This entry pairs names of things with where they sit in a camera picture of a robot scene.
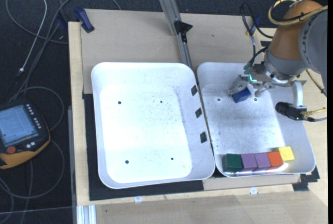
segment white cable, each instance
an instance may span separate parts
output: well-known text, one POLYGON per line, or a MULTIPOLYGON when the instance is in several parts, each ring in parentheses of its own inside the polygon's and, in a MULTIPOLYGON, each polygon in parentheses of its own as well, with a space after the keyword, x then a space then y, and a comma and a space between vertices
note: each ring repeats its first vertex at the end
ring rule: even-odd
POLYGON ((19 76, 22 72, 24 72, 24 68, 25 68, 25 66, 26 66, 27 63, 28 63, 28 60, 29 60, 29 58, 30 58, 30 56, 31 56, 31 53, 32 53, 33 48, 35 47, 36 41, 37 41, 37 39, 38 39, 38 35, 40 34, 40 31, 41 31, 41 29, 42 29, 42 27, 43 27, 43 25, 44 25, 44 21, 45 21, 46 13, 47 13, 47 3, 46 3, 46 0, 43 0, 43 1, 44 1, 44 4, 45 4, 45 11, 44 11, 43 20, 42 20, 42 22, 41 22, 40 28, 38 29, 37 36, 35 37, 35 40, 34 40, 33 43, 32 43, 32 46, 31 46, 30 51, 29 51, 29 54, 28 54, 27 58, 25 59, 25 62, 24 62, 24 64, 23 64, 23 66, 22 66, 22 67, 19 69, 19 71, 18 71, 18 76, 19 76))

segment teal light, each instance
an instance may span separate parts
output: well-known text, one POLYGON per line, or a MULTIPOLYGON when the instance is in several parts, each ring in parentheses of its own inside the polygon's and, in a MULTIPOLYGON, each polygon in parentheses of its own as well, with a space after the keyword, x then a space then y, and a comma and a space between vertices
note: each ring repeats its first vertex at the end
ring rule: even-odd
POLYGON ((252 75, 251 75, 251 74, 249 74, 249 78, 250 78, 250 81, 251 81, 251 82, 257 82, 256 79, 253 79, 253 78, 252 78, 252 75))

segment green block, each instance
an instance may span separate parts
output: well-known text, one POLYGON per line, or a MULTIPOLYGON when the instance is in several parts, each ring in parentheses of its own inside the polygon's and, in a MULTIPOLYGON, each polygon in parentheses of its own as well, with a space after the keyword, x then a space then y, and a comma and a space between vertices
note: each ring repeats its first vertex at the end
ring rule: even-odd
POLYGON ((222 158, 222 165, 224 172, 238 172, 243 168, 241 162, 241 155, 239 154, 226 154, 222 158))

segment yellow block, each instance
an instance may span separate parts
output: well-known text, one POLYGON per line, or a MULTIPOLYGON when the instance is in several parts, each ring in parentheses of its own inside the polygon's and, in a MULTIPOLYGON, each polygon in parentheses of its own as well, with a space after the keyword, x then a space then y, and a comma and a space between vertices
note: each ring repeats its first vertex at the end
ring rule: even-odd
POLYGON ((278 149, 284 162, 295 160, 291 147, 279 147, 278 149))

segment blue block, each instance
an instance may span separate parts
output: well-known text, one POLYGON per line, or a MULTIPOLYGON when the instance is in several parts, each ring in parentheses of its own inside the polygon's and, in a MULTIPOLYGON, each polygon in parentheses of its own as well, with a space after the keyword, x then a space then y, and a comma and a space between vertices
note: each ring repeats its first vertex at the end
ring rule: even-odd
POLYGON ((233 94, 233 100, 235 103, 242 102, 246 100, 251 95, 250 90, 246 87, 243 91, 233 94))

